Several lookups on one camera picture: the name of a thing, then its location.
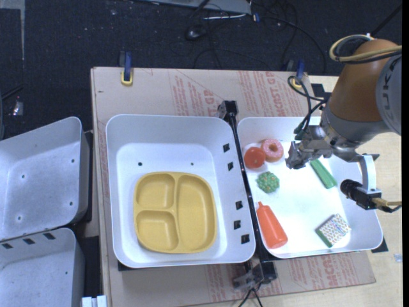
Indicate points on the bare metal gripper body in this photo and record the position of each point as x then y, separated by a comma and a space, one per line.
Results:
319, 146

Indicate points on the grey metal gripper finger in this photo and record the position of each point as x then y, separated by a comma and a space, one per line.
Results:
292, 157
305, 162

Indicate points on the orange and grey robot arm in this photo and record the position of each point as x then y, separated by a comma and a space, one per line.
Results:
358, 94

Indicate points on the pink doughnut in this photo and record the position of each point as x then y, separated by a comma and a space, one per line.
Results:
277, 153

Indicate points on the green celery stick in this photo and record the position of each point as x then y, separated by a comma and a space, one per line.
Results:
324, 174

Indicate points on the green peas ball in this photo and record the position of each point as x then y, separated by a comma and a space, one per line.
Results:
267, 182

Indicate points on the red tomato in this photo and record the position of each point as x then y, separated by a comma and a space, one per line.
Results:
254, 158

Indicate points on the white plastic tray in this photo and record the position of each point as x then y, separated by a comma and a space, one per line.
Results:
306, 209
166, 133

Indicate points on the thin black rod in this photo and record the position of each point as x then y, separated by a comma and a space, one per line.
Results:
247, 184

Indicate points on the colourful patterned packet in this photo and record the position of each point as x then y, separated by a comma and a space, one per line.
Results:
334, 229

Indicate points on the orange bottle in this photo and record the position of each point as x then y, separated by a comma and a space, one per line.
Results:
271, 227

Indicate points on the yellow divided plate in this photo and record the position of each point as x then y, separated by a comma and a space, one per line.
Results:
191, 209

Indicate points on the brown cardboard board red print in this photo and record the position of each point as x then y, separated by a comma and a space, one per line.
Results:
179, 88

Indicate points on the black cylinder on white bracket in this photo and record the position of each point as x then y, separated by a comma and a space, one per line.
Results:
367, 177

